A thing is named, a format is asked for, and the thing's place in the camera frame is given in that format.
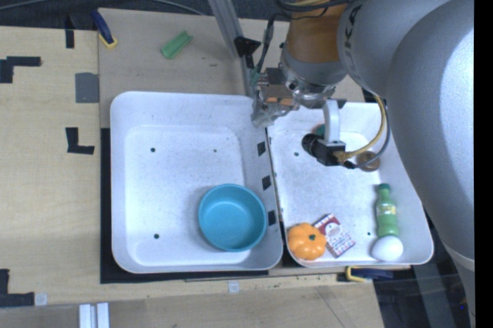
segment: green bottle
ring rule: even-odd
[[[399,236],[397,227],[397,211],[391,196],[391,187],[387,183],[378,186],[377,224],[378,237],[386,235]]]

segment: white egg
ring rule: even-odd
[[[375,242],[371,255],[380,261],[395,261],[404,251],[401,240],[393,235],[384,236]]]

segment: white sink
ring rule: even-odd
[[[365,146],[380,127],[380,110],[375,103],[348,102],[340,110],[340,139],[346,150]],[[302,222],[315,223],[333,213],[356,242],[338,256],[329,252],[315,261],[294,259],[307,267],[362,265],[417,265],[433,255],[433,241],[421,201],[404,170],[391,139],[374,172],[324,166],[305,152],[301,139],[324,124],[321,109],[301,108],[278,118],[269,127],[270,153],[285,229]],[[371,148],[377,152],[384,136]],[[377,185],[388,183],[397,205],[397,218],[404,253],[392,263],[377,261],[371,247],[377,240],[374,204]]]
[[[264,270],[283,245],[265,129],[240,95],[125,92],[111,105],[112,252],[132,273]],[[200,232],[200,199],[222,183],[270,212],[253,249],[227,253]]]

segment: snack package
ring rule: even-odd
[[[348,251],[355,244],[349,233],[343,229],[337,217],[332,213],[325,215],[314,223],[314,227],[318,228],[325,235],[327,249],[336,258]]]

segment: blue bowl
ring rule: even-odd
[[[260,198],[248,188],[222,184],[200,201],[199,225],[216,248],[240,252],[261,241],[267,230],[267,213]]]

